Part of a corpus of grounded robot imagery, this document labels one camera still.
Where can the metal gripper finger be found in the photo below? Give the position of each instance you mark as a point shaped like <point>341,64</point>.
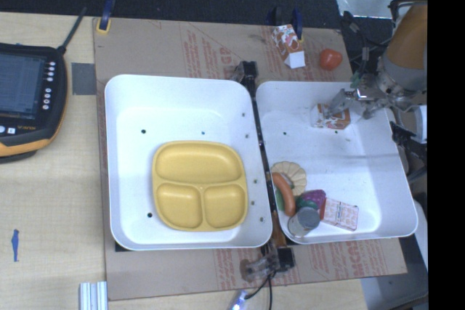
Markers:
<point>341,101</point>
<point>376,108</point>

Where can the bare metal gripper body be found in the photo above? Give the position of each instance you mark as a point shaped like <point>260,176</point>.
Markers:
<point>385,92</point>

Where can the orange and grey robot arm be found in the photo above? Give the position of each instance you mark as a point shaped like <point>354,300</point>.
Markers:
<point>407,43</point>

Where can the red toy tomato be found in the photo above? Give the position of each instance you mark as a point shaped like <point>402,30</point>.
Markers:
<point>330,60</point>

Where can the white plastic tray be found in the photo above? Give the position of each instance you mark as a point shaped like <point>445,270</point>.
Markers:
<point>348,170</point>
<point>138,156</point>

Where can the thin black rod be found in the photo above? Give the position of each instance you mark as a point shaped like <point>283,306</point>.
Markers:
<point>261,134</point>

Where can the orange toy sausage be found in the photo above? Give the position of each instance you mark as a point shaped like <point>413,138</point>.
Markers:
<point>285,192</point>

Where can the dark green toy vegetable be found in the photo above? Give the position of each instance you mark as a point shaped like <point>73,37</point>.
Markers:
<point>304,203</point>

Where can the light green toy vegetable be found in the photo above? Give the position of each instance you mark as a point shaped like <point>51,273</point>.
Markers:
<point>279,200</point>

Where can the small grey can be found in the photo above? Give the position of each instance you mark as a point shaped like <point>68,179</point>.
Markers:
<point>304,223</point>

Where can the yellow divided plate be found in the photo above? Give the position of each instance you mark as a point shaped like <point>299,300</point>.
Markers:
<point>198,163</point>

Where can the brown cardboard board red print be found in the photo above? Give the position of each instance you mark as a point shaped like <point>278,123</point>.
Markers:
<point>152,47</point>

